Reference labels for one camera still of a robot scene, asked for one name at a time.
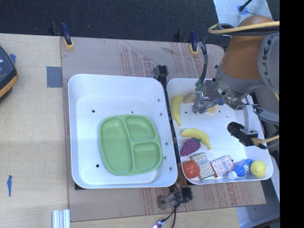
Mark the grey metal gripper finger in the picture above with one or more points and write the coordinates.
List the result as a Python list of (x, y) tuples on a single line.
[(196, 107), (205, 107)]

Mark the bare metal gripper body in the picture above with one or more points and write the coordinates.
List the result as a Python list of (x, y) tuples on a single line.
[(211, 91)]

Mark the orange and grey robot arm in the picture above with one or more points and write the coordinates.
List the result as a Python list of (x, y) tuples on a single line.
[(244, 56)]

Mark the yellow orange toy food piece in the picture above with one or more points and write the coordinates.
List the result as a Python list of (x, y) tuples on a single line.
[(213, 109)]

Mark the beige bread piece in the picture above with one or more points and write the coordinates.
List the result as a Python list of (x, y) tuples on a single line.
[(188, 98)]

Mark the yellow banana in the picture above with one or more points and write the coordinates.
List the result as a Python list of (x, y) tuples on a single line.
[(198, 134), (176, 107)]

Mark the white plastic tray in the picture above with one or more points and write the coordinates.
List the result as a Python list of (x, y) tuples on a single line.
[(95, 98), (228, 117)]

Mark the purple grapes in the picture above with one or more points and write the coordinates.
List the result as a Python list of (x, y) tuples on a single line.
[(190, 147)]

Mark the white carton with orange print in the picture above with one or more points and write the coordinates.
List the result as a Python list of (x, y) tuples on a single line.
[(203, 166)]

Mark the red and white carton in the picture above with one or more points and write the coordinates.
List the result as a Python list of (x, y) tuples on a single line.
[(222, 166)]

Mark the red tomato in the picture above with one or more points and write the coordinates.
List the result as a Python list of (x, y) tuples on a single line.
[(191, 169)]

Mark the blue bottle with white cap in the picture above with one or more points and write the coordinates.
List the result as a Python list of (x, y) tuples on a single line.
[(242, 168)]

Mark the yellow lemon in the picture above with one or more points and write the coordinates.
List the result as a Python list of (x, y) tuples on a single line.
[(258, 168)]

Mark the green divided plate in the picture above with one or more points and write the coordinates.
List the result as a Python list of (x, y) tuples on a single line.
[(118, 144)]

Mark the brown cardboard board red print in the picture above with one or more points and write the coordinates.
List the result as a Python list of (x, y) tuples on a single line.
[(99, 56)]

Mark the black cylinder on white bracket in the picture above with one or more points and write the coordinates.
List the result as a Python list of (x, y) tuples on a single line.
[(240, 130)]

